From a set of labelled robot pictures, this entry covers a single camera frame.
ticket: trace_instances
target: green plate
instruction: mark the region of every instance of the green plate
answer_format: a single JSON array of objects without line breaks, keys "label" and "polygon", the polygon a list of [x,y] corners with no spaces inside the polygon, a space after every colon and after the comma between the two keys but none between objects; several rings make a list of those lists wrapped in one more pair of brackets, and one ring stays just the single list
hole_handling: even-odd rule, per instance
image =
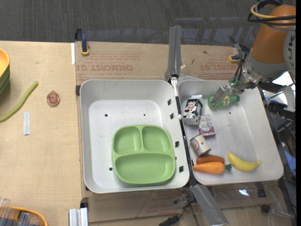
[{"label": "green plate", "polygon": [[128,184],[154,184],[175,172],[174,149],[169,133],[159,126],[131,125],[118,129],[112,143],[113,166]]}]

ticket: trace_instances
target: stacked bowl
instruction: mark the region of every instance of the stacked bowl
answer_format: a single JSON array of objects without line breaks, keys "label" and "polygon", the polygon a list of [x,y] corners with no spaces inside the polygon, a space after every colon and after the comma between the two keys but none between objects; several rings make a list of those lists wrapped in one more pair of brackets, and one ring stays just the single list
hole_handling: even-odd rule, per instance
[{"label": "stacked bowl", "polygon": [[10,75],[8,54],[0,48],[0,93],[8,84]]}]

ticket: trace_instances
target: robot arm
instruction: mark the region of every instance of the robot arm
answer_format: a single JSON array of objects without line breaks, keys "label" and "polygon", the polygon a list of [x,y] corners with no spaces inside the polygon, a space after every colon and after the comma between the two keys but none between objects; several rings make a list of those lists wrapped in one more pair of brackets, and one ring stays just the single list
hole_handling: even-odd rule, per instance
[{"label": "robot arm", "polygon": [[[266,5],[275,8],[269,15],[260,14],[259,11]],[[250,50],[235,44],[239,52],[238,69],[227,85],[219,87],[211,100],[212,105],[230,93],[235,96],[245,89],[259,87],[273,93],[284,92],[288,96],[286,109],[295,111],[291,87],[273,83],[284,72],[289,72],[295,81],[295,19],[296,7],[283,5],[278,0],[261,0],[252,6],[248,21],[262,25]]]}]

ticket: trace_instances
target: yellow banana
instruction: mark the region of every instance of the yellow banana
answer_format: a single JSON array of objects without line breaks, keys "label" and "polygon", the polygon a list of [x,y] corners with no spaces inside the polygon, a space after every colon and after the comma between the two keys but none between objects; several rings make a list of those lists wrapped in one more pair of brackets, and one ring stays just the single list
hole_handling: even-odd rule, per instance
[{"label": "yellow banana", "polygon": [[261,161],[244,161],[233,153],[228,153],[228,160],[234,167],[242,171],[253,171],[261,164]]}]

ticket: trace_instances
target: green bottle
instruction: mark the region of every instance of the green bottle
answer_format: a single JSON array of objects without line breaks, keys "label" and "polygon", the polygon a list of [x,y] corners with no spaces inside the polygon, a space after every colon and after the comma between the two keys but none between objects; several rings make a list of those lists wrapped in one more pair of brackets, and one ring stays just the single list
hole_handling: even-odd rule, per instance
[{"label": "green bottle", "polygon": [[210,108],[216,108],[216,107],[221,107],[221,106],[228,106],[228,105],[230,105],[230,103],[233,103],[233,102],[238,102],[239,96],[226,96],[224,99],[217,102],[214,106],[210,102],[210,100],[212,100],[212,99],[213,99],[213,96],[210,96],[208,98],[208,106]]}]

